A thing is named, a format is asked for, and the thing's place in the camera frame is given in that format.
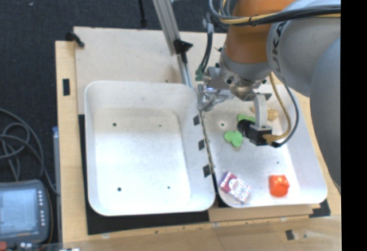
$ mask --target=snack package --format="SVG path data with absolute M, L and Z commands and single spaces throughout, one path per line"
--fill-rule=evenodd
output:
M 224 175 L 219 189 L 230 195 L 240 203 L 245 203 L 252 187 L 232 174 L 230 171 Z

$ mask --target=white tray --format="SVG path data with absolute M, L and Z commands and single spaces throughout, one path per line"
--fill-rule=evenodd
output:
M 85 90 L 88 199 L 101 215 L 203 211 L 214 202 L 196 94 L 183 84 L 97 81 Z
M 278 85 L 277 88 L 294 125 L 295 108 L 291 98 L 284 86 Z M 273 128 L 273 134 L 281 135 L 287 129 L 287 121 L 271 85 L 262 85 L 258 92 L 272 94 L 267 101 L 267 107 L 279 111 L 279 116 L 274 121 L 269 121 L 268 125 Z M 247 138 L 240 147 L 235 148 L 224 140 L 226 131 L 236 130 L 237 116 L 240 113 L 255 116 L 251 107 L 253 102 L 232 99 L 203 113 L 217 184 L 230 171 L 252 186 L 246 204 L 235 201 L 219 190 L 222 200 L 236 208 L 317 204 L 325 200 L 327 186 L 301 111 L 293 137 L 279 148 L 256 146 Z M 270 175 L 286 175 L 290 184 L 286 196 L 278 198 L 270 195 Z

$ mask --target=orange cube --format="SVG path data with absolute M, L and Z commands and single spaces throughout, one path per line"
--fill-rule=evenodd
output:
M 285 175 L 271 175 L 269 177 L 270 194 L 276 197 L 287 195 L 289 182 Z

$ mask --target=screen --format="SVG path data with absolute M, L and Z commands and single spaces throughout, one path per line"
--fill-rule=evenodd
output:
M 37 190 L 0 191 L 0 238 L 38 234 Z

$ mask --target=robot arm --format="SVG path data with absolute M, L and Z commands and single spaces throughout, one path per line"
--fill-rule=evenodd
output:
M 198 77 L 203 81 L 198 86 L 199 107 L 208 111 L 235 96 L 255 100 L 261 111 L 262 100 L 259 102 L 254 89 L 273 72 L 286 87 L 310 98 L 319 147 L 341 191 L 341 0 L 220 0 L 219 11 L 213 1 L 209 0 L 212 14 L 229 27 L 219 64 L 199 67 L 203 73 Z M 254 127 L 258 134 L 253 138 L 269 135 L 257 131 L 256 124 L 239 125 L 243 131 Z

